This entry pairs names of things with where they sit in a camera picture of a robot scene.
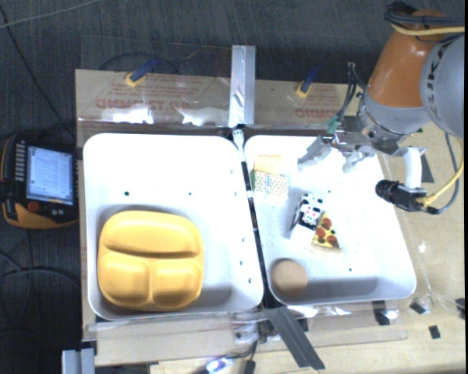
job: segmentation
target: screen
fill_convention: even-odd
[[[73,205],[73,156],[70,153],[28,147],[28,199]]]

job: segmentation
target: blue clamp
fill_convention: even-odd
[[[310,92],[310,85],[316,78],[319,69],[321,69],[320,65],[314,65],[312,67],[309,74],[307,75],[307,78],[304,81],[300,82],[300,84],[298,85],[296,89],[296,94],[298,94],[300,97],[306,97],[308,95],[308,93]]]
[[[129,73],[126,76],[126,83],[135,87],[137,84],[142,83],[146,78],[146,73],[153,72],[161,64],[161,59],[150,59],[149,61],[142,64],[135,71]]]

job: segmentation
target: yellow sponge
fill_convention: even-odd
[[[114,305],[140,311],[184,309],[200,295],[203,240],[185,217],[160,212],[120,212],[99,239],[97,278]]]
[[[255,158],[255,171],[263,171],[271,175],[279,175],[281,155],[259,155]]]

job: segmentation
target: metal bracket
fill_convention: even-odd
[[[332,146],[326,143],[321,136],[318,136],[307,148],[307,153],[303,157],[298,158],[298,170],[318,164],[331,153]]]
[[[93,348],[62,351],[62,374],[95,374]]]
[[[255,47],[232,46],[229,127],[253,124],[255,116]]]
[[[314,370],[325,369],[324,363],[317,356],[302,327],[286,306],[266,309],[264,314],[281,336],[298,367],[310,366]]]

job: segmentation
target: white tray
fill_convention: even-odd
[[[83,148],[88,301],[109,320],[166,316],[105,301],[98,287],[98,239],[114,213],[139,209],[190,219],[204,241],[200,297],[176,313],[245,312],[264,287],[239,155],[217,136],[99,134]]]
[[[286,305],[407,298],[416,288],[416,275],[395,208],[374,191],[384,178],[378,157],[359,162],[346,174],[345,158],[333,149],[323,161],[299,171],[297,160],[313,141],[315,137],[253,136],[245,144],[250,171],[257,155],[276,154],[282,156],[282,175],[289,178],[284,203],[254,197],[271,292]],[[295,209],[305,192],[323,196],[342,253],[290,241]],[[271,268],[283,258],[297,261],[307,272],[307,289],[298,296],[280,295],[272,286]]]

